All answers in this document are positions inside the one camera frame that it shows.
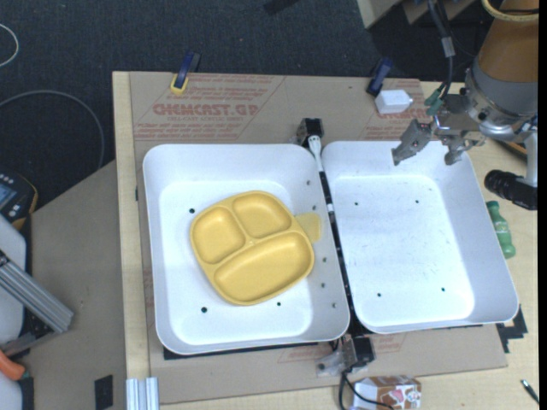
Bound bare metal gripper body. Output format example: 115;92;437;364
432;93;536;144

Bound small white box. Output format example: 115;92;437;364
374;89;415;115

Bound green plastic bottle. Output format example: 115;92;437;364
485;200;518;261

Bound thin black and white rod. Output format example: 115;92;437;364
308;136;356;337

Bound white plastic tray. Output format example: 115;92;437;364
320;139;521;335
142;143;351;355

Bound brown cardboard board, red print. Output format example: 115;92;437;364
127;71;509;405

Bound yellow divided plate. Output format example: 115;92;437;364
189;190;316;308

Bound brown and white carton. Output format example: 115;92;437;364
354;374;423;410

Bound black pen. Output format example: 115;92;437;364
520;378;538;403

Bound black cylinder on white bracket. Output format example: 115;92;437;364
484;132;538;211

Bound black block with thin wires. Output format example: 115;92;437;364
315;334;377;378
294;117;325;145

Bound orange-handled pliers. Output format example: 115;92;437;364
0;348;27;381

